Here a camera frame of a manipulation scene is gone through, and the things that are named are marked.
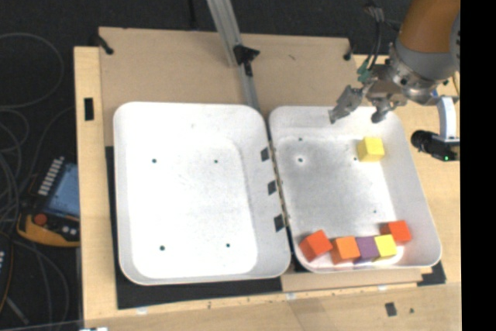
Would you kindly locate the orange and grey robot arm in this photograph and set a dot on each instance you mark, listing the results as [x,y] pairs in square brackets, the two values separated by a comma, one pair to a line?
[430,19]

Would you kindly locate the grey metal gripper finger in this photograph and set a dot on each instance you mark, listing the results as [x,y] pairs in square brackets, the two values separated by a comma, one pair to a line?
[381,110]
[346,102]

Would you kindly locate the purple cube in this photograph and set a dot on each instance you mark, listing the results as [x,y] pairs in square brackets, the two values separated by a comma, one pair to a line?
[366,248]

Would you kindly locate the white plastic tray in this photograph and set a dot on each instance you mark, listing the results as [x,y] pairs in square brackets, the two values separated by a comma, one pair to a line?
[333,190]
[193,197]

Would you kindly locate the black cylinder on white bracket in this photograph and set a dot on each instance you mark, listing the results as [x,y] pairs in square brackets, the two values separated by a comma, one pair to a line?
[434,145]

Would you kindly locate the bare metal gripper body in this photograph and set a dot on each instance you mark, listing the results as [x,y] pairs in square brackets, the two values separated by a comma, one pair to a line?
[391,87]

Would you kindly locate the yellow cube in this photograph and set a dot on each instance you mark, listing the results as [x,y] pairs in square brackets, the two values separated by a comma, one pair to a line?
[386,246]
[370,149]

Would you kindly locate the red-orange cube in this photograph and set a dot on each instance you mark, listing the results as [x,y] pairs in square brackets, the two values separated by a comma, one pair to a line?
[314,245]
[399,230]

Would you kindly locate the orange cube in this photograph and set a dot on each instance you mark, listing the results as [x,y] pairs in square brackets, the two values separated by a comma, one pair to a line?
[345,250]

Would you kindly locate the brown cardboard board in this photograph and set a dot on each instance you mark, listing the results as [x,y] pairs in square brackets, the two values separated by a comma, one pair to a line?
[174,66]

